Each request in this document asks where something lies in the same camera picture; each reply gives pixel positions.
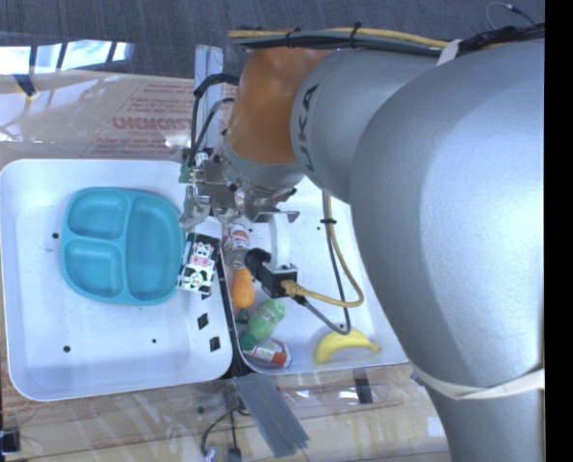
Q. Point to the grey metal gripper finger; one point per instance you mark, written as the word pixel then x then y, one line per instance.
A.
pixel 226 215
pixel 193 212

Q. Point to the orange carrot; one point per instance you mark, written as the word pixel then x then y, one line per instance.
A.
pixel 242 289

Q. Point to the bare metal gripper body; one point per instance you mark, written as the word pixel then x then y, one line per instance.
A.
pixel 216 188

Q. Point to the green plastic bottle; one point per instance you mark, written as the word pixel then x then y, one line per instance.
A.
pixel 264 318

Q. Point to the brown cardboard board red print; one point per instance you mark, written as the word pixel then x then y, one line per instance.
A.
pixel 74 128

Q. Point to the black cylinder on white bracket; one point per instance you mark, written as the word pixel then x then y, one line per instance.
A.
pixel 280 279

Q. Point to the cow print milk carton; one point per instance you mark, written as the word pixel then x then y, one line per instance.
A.
pixel 198 267

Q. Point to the blue divided plate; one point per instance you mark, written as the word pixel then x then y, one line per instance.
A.
pixel 122 246

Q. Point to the white plastic tray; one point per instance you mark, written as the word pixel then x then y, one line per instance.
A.
pixel 112 344
pixel 305 335

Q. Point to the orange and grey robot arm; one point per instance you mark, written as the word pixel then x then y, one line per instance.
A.
pixel 450 219

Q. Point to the yellow banana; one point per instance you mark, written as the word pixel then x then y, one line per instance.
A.
pixel 339 345

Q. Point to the red and white bottle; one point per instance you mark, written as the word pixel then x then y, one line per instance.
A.
pixel 271 352

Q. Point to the white and orange can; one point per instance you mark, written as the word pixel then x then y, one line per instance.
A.
pixel 236 241

